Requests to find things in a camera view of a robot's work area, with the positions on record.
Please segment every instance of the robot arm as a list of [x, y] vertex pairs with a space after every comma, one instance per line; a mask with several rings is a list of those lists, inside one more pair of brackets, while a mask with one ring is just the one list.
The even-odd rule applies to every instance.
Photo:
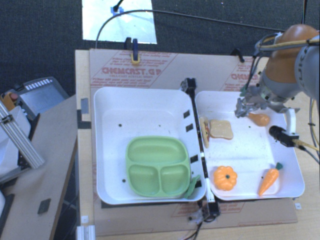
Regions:
[[319, 111], [319, 33], [308, 25], [298, 24], [272, 37], [275, 45], [262, 48], [261, 41], [256, 45], [256, 54], [261, 51], [272, 54], [259, 84], [249, 86], [248, 82], [244, 97], [238, 98], [235, 110], [238, 118], [267, 107], [285, 113], [288, 108], [284, 103], [301, 91], [316, 100]]

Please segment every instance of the cable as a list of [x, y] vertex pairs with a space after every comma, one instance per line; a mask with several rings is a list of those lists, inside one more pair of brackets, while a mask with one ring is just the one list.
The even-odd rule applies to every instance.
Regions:
[[258, 63], [259, 61], [261, 60], [263, 56], [259, 56], [257, 61], [256, 61], [256, 57], [253, 56], [253, 61], [252, 61], [252, 64], [251, 64], [251, 68], [250, 68], [250, 73], [249, 73], [249, 77], [248, 77], [248, 81], [246, 82], [245, 86], [244, 86], [244, 89], [247, 90], [248, 87], [249, 87], [249, 84], [250, 84], [250, 81], [252, 79], [252, 77], [254, 76], [255, 72], [256, 72], [256, 69], [257, 69], [257, 66], [258, 66]]
[[198, 234], [199, 234], [199, 231], [200, 231], [201, 226], [202, 226], [202, 222], [199, 223], [196, 231], [195, 231], [192, 235], [188, 236], [187, 238], [185, 238], [185, 239], [183, 239], [183, 240], [189, 240], [189, 239], [191, 239], [192, 237], [194, 237], [192, 240], [196, 240], [197, 237], [198, 237]]
[[294, 142], [295, 144], [297, 144], [298, 146], [306, 146], [308, 148], [311, 148], [315, 151], [320, 151], [320, 149], [316, 146], [312, 146], [308, 143], [305, 143], [304, 141], [300, 140], [300, 139], [293, 139], [292, 142]]
[[266, 42], [269, 42], [271, 40], [274, 40], [276, 38], [276, 36], [278, 35], [278, 33], [273, 33], [273, 34], [268, 34], [268, 35], [265, 35], [263, 38], [261, 38], [260, 41], [257, 42], [256, 46], [258, 44], [260, 44], [262, 46], [262, 44], [266, 43]]
[[316, 147], [317, 145], [320, 146], [319, 140], [316, 137], [316, 132], [315, 132], [315, 124], [313, 123], [313, 112], [314, 112], [314, 105], [315, 105], [316, 100], [310, 98], [310, 105], [309, 105], [309, 125], [310, 125], [310, 133], [311, 133], [311, 138], [313, 141], [314, 146]]
[[307, 150], [304, 146], [298, 146], [297, 148], [307, 152], [320, 165], [320, 161], [316, 158], [316, 156], [312, 154], [309, 150]]
[[69, 230], [67, 231], [67, 233], [65, 234], [65, 236], [62, 240], [66, 240], [70, 236], [70, 234], [74, 230], [76, 224], [77, 224], [77, 217], [73, 219], [71, 227], [69, 228]]
[[308, 3], [308, 0], [303, 0], [301, 24], [305, 24], [306, 11], [307, 11], [307, 3]]
[[320, 42], [319, 39], [281, 42], [281, 43], [271, 44], [271, 45], [257, 45], [257, 49], [260, 52], [273, 52], [278, 50], [304, 47], [309, 45], [319, 45], [319, 42]]
[[283, 32], [283, 29], [277, 29], [277, 28], [271, 28], [271, 27], [264, 27], [264, 26], [256, 26], [256, 25], [251, 25], [251, 24], [245, 24], [245, 23], [238, 23], [238, 22], [233, 22], [233, 21], [227, 21], [227, 20], [221, 20], [221, 19], [214, 19], [214, 18], [207, 18], [207, 17], [201, 17], [201, 16], [194, 16], [194, 15], [189, 15], [189, 14], [184, 14], [184, 13], [179, 13], [179, 12], [171, 12], [171, 11], [164, 11], [164, 10], [153, 10], [153, 9], [137, 9], [137, 10], [128, 10], [124, 11], [121, 13], [118, 13], [116, 15], [113, 15], [111, 18], [107, 19], [99, 29], [99, 32], [96, 36], [95, 40], [95, 48], [97, 49], [98, 47], [98, 40], [99, 36], [104, 29], [104, 27], [113, 19], [120, 17], [122, 15], [126, 14], [132, 14], [132, 13], [159, 13], [159, 14], [167, 14], [167, 15], [175, 15], [175, 16], [181, 16], [181, 17], [187, 17], [187, 18], [193, 18], [193, 19], [198, 19], [198, 20], [204, 20], [204, 21], [210, 21], [210, 22], [217, 22], [217, 23], [223, 23], [223, 24], [230, 24], [230, 25], [237, 25], [237, 26], [243, 26], [243, 27], [248, 27], [248, 28], [255, 28], [255, 29], [261, 29], [261, 30], [271, 30], [271, 31], [279, 31]]
[[69, 202], [69, 204], [66, 206], [66, 208], [60, 212], [60, 218], [62, 217], [62, 215], [71, 207], [71, 205], [74, 203], [75, 200], [77, 200], [79, 197], [79, 193]]

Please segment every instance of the wooden table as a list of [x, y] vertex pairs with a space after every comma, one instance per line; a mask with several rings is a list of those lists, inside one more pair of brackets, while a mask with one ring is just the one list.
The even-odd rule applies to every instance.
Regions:
[[[3, 190], [14, 194], [1, 239], [54, 238], [70, 173], [76, 155], [76, 97], [72, 96], [40, 115], [32, 143], [45, 163], [22, 173]], [[38, 214], [42, 201], [46, 212]]]
[[[81, 110], [82, 102], [90, 104], [90, 57], [89, 51], [77, 50], [76, 58], [76, 93], [77, 109]], [[262, 69], [266, 60], [261, 60], [259, 67]], [[290, 100], [286, 104], [288, 107], [299, 107], [301, 110], [296, 114], [296, 132], [300, 134], [300, 139], [311, 144], [309, 131], [309, 98], [300, 93], [295, 100]], [[90, 105], [87, 113], [83, 113], [81, 120], [90, 122]], [[314, 123], [316, 124], [317, 137], [319, 138], [319, 116], [314, 109]], [[80, 215], [87, 216], [88, 221], [82, 223], [83, 226], [94, 225], [94, 205], [93, 205], [93, 169], [92, 169], [92, 141], [91, 131], [83, 128], [78, 130], [78, 152], [79, 152], [79, 191], [80, 191]], [[200, 230], [197, 239], [316, 239], [320, 235], [320, 204], [319, 204], [319, 165], [305, 152], [296, 150], [296, 156], [305, 181], [304, 194], [293, 202], [301, 206], [296, 210], [298, 223], [277, 224], [277, 225], [257, 225], [241, 226], [229, 228], [215, 228]], [[99, 240], [163, 240], [163, 239], [184, 239], [193, 231], [170, 231], [157, 233], [138, 233], [125, 235], [99, 236]]]

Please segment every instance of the orange carrot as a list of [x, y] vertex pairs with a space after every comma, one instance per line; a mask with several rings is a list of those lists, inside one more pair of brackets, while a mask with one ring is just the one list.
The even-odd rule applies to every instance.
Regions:
[[276, 179], [279, 177], [279, 170], [283, 167], [281, 163], [277, 163], [275, 168], [269, 169], [266, 173], [263, 182], [259, 189], [259, 196], [262, 196], [262, 194], [271, 187], [273, 183], [275, 183]]

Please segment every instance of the green plate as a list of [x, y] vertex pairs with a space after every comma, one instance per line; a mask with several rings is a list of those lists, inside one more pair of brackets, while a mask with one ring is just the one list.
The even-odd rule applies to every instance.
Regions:
[[175, 197], [189, 187], [188, 152], [176, 138], [136, 137], [126, 148], [125, 162], [129, 185], [141, 196]]

